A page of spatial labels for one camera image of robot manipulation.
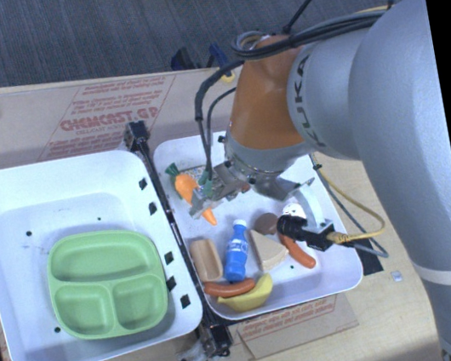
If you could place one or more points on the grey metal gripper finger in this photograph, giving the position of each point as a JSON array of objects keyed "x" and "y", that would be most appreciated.
[
  {"x": 199, "y": 210},
  {"x": 201, "y": 195}
]

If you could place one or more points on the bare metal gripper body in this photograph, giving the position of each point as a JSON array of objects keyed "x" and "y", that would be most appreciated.
[{"x": 228, "y": 181}]

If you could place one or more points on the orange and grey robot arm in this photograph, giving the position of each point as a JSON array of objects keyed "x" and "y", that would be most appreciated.
[{"x": 372, "y": 106}]

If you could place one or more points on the orange carrot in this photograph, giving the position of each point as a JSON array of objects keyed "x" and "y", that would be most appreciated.
[{"x": 184, "y": 187}]

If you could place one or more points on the thin black rod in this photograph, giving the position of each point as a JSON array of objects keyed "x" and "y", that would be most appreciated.
[{"x": 168, "y": 215}]

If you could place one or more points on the tan hot dog bun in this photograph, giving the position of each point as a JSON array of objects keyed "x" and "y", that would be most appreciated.
[{"x": 206, "y": 261}]

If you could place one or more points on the brown round biscuit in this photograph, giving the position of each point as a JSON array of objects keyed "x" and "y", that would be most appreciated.
[{"x": 264, "y": 224}]

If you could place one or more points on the blue plastic bottle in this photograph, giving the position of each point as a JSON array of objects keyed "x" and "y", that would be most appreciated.
[{"x": 236, "y": 255}]

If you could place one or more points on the white egg-shaped toy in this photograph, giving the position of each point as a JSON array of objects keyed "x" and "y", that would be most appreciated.
[{"x": 294, "y": 210}]

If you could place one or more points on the beige bread slice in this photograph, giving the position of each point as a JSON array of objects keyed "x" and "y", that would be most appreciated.
[{"x": 266, "y": 252}]

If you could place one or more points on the red-brown sausage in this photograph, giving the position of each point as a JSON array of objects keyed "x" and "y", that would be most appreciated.
[
  {"x": 301, "y": 255},
  {"x": 229, "y": 289}
]

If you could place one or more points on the yellow banana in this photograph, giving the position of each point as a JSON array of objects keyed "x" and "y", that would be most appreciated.
[{"x": 250, "y": 298}]

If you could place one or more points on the green divided plate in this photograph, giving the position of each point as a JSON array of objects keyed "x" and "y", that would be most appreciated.
[{"x": 105, "y": 283}]

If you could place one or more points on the white plastic tray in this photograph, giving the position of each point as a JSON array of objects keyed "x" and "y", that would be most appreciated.
[
  {"x": 333, "y": 277},
  {"x": 21, "y": 272}
]

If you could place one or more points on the brown cardboard board red print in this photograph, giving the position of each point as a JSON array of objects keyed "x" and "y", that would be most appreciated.
[{"x": 46, "y": 120}]

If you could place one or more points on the black cylinder on white bracket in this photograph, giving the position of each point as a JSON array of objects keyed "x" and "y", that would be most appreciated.
[{"x": 299, "y": 229}]

